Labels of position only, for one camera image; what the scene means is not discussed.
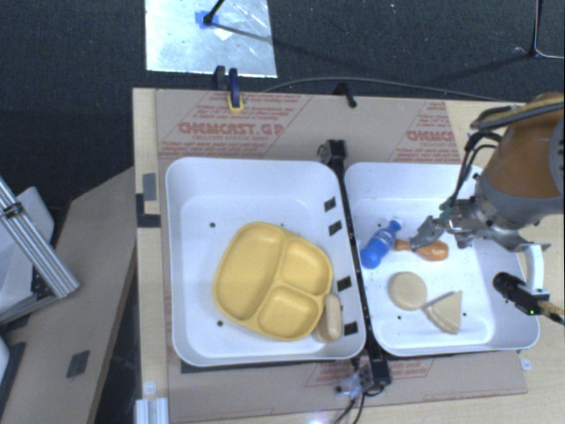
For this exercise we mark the brown chicken drumstick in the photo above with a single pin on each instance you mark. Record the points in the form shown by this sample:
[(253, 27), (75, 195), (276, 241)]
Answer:
[(434, 251)]

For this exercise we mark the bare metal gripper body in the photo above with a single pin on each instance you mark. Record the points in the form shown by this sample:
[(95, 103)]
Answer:
[(476, 225)]

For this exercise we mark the blue plastic bottle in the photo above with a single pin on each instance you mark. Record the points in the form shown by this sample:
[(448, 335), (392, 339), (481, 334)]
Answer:
[(375, 247)]

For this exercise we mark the white plastic tray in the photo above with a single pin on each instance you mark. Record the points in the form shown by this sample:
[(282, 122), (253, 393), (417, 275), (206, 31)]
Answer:
[(247, 183), (476, 316)]

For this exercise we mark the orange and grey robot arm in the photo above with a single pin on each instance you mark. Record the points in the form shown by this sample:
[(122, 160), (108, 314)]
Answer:
[(525, 161)]

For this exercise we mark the tan round biscuit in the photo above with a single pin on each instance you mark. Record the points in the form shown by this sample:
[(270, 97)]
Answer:
[(407, 290)]

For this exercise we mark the yellow divided plate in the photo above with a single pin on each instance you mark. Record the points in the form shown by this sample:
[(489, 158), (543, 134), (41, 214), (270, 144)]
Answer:
[(260, 272)]

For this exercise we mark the black cylinder on white bracket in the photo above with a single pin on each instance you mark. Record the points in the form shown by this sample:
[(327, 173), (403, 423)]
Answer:
[(512, 287)]

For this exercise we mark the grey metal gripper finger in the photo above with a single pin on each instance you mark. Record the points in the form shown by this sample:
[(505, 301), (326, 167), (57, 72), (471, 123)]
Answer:
[(421, 239), (432, 224)]

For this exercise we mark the beige pizza slice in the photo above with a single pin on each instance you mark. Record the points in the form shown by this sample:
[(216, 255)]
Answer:
[(448, 314)]

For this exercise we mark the beige bread roll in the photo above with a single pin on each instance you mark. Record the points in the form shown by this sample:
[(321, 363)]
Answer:
[(331, 318)]

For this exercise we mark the brown cardboard board red print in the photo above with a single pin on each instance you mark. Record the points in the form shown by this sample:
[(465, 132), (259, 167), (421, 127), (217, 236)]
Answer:
[(265, 126)]

